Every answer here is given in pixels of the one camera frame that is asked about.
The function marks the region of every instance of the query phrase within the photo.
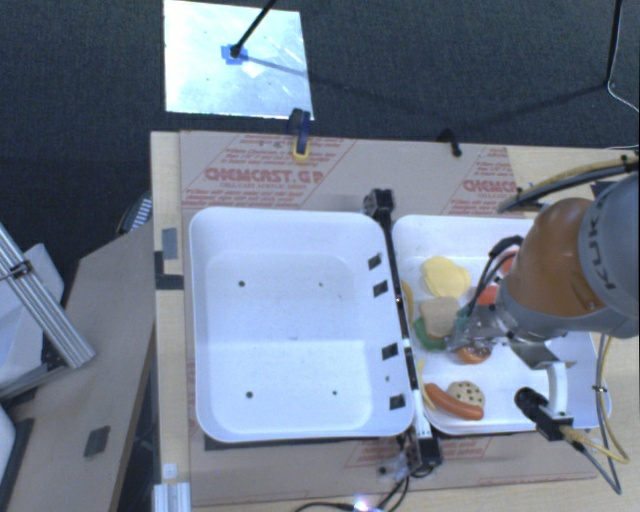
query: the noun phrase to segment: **black pole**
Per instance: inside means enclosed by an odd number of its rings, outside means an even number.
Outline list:
[[[613,71],[613,59],[616,55],[618,47],[618,33],[620,30],[620,11],[622,10],[622,0],[616,0],[613,10],[613,26],[611,27],[611,42],[609,43],[609,62],[607,63],[607,78],[604,84],[607,85],[611,80],[611,72]]]
[[[242,51],[242,46],[244,45],[244,43],[247,42],[247,39],[249,39],[251,34],[253,34],[253,31],[258,27],[258,25],[260,25],[262,18],[264,18],[267,15],[267,13],[271,10],[271,8],[275,5],[277,1],[278,0],[269,0],[267,2],[267,5],[265,5],[262,11],[260,12],[260,14],[258,14],[257,18],[253,20],[253,23],[251,24],[251,26],[240,38],[240,41],[238,41],[236,44],[234,44],[230,48],[229,55],[231,55],[232,58],[237,59],[240,56],[240,52]]]

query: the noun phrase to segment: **toy sausage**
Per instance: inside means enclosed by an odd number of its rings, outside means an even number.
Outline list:
[[[484,417],[484,410],[482,407],[458,400],[432,382],[425,384],[424,389],[437,407],[450,412],[454,416],[472,421],[478,421]]]

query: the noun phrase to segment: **white tray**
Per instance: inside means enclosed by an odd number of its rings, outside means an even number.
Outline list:
[[[385,240],[372,219],[209,208],[191,221],[190,253],[205,433],[223,442],[377,437],[410,425]]]
[[[492,246],[508,236],[526,235],[531,224],[530,220],[524,219],[422,215],[398,220],[393,229],[398,271],[413,290],[414,318],[420,315],[419,304],[433,298],[422,280],[420,269],[426,259],[446,256],[469,271],[472,286],[460,298],[462,306],[471,299]],[[412,345],[416,361],[425,359],[424,383],[433,382],[446,390],[451,382],[470,380],[486,396],[485,415],[480,421],[465,421],[441,410],[426,409],[427,419],[436,428],[453,435],[535,429],[535,425],[515,405],[514,396],[525,386],[548,396],[546,371],[530,370],[508,346],[496,346],[491,357],[482,364],[467,365],[454,354],[426,351],[417,338]],[[576,362],[567,370],[568,409],[574,415],[574,426],[595,427],[597,417],[591,386],[595,381],[596,353],[591,336],[588,333],[570,333],[565,338],[547,342],[547,346],[561,360]]]

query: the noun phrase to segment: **blue clamp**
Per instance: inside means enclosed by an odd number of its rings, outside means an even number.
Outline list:
[[[311,113],[294,108],[287,121],[286,133],[295,134],[292,154],[296,160],[306,160],[309,157],[309,124]]]
[[[233,45],[232,44],[227,44],[225,46],[221,46],[220,47],[220,53],[222,54],[222,58],[224,59],[224,61],[227,64],[231,64],[233,65],[239,65],[242,64],[245,61],[249,60],[249,53],[247,52],[247,50],[245,48],[242,48],[240,50],[240,55],[238,55],[238,58],[234,58],[231,56],[231,47]]]

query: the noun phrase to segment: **dark floor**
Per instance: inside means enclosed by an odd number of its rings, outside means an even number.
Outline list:
[[[603,86],[614,3],[278,8],[301,13],[312,134],[435,140],[448,127],[461,142],[606,148],[638,144],[637,113]],[[613,82],[636,105],[639,47],[640,0],[627,0]],[[44,242],[66,277],[149,189],[151,131],[284,131],[283,121],[165,112],[161,0],[4,0],[0,48],[0,222],[24,249]],[[124,493],[142,501],[130,510],[144,510],[148,490],[149,410]]]

